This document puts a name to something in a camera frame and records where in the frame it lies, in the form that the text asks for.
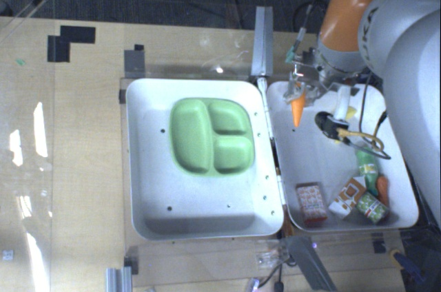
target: snack package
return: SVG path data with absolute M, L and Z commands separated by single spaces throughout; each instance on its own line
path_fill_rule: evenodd
M 389 209 L 368 191 L 358 201 L 357 209 L 374 224 L 378 224 L 389 213 Z
M 303 220 L 306 225 L 327 219 L 326 209 L 318 183 L 297 185 L 296 191 Z
M 351 213 L 365 192 L 365 177 L 353 177 L 330 204 L 329 210 L 343 219 Z
M 360 170 L 360 175 L 365 177 L 367 190 L 371 192 L 373 196 L 378 195 L 375 183 L 378 178 L 378 166 L 375 157 L 366 152 L 358 150 L 356 152 L 358 169 Z

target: toy carrot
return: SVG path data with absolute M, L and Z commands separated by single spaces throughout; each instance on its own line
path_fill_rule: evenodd
M 378 190 L 378 196 L 377 196 L 378 200 L 382 204 L 389 207 L 389 195 L 387 193 L 387 190 L 389 188 L 389 181 L 387 180 L 387 178 L 384 176 L 379 176 L 377 178 L 376 187 Z
M 305 108 L 306 92 L 291 101 L 291 112 L 294 127 L 300 125 L 300 119 L 302 118 L 303 108 Z

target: green plate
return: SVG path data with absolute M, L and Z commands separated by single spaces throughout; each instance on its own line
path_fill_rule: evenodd
M 248 114 L 233 101 L 217 98 L 178 101 L 170 116 L 170 140 L 175 162 L 190 174 L 240 174 L 254 161 Z

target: table surface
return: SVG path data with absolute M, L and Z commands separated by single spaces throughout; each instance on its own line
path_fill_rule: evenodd
M 130 25 L 30 19 L 14 35 L 0 45 L 4 58 L 20 58 L 24 67 L 45 65 L 47 36 L 59 35 L 61 25 L 96 28 L 94 44 L 72 43 L 70 62 L 57 63 L 54 68 L 53 122 L 53 179 L 52 179 L 52 236 L 50 244 L 51 291 L 104 291 L 105 270 L 121 268 L 125 255 L 123 163 L 121 156 L 120 80 L 124 77 L 124 50 L 144 45 L 147 75 L 185 75 L 201 70 L 206 63 L 218 59 L 235 63 L 234 68 L 246 72 L 252 56 L 254 33 L 243 30 L 184 28 L 158 25 Z M 287 75 L 284 55 L 294 40 L 292 34 L 274 34 L 275 74 Z M 307 35 L 303 48 L 313 45 L 314 36 Z M 28 85 L 38 87 L 41 80 L 33 78 Z M 0 211 L 0 233 L 5 240 L 16 236 L 12 213 Z M 16 241 L 18 246 L 24 240 Z M 400 244 L 399 235 L 388 243 Z M 161 255 L 158 246 L 157 255 Z M 246 267 L 255 255 L 253 245 L 244 254 L 234 256 L 235 269 L 244 275 L 233 280 L 215 280 L 210 274 L 204 278 L 187 279 L 184 284 L 166 284 L 173 271 L 157 271 L 156 292 L 168 291 L 244 291 L 251 275 Z M 339 291 L 404 291 L 401 274 L 386 254 L 374 254 L 371 244 L 365 250 L 360 244 L 349 242 L 327 247 L 323 257 Z M 357 265 L 365 260 L 364 265 Z M 190 276 L 204 270 L 195 257 L 188 257 L 188 266 L 181 271 Z M 0 263 L 0 290 L 31 291 L 32 285 L 22 278 L 28 271 L 28 261 L 16 259 Z M 268 270 L 260 272 L 267 275 Z M 310 291 L 298 268 L 284 269 L 285 290 Z M 136 287 L 134 291 L 146 291 Z M 263 291 L 270 291 L 268 284 Z

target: food item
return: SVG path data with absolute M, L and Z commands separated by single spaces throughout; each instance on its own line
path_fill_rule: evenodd
M 378 224 L 389 213 L 389 209 L 368 191 L 358 201 L 357 209 L 374 224 Z
M 356 155 L 360 175 L 365 177 L 367 190 L 373 196 L 377 196 L 378 191 L 375 183 L 378 178 L 378 167 L 375 157 L 367 152 L 362 152 L 361 150 L 358 150 Z
M 389 207 L 389 194 L 387 193 L 387 190 L 389 188 L 389 181 L 386 177 L 380 176 L 377 179 L 377 190 L 378 195 L 377 199 L 385 206 Z
M 351 213 L 365 192 L 365 178 L 362 176 L 353 177 L 330 204 L 329 210 L 343 219 Z
M 296 188 L 305 224 L 327 219 L 320 187 L 317 183 L 305 183 Z

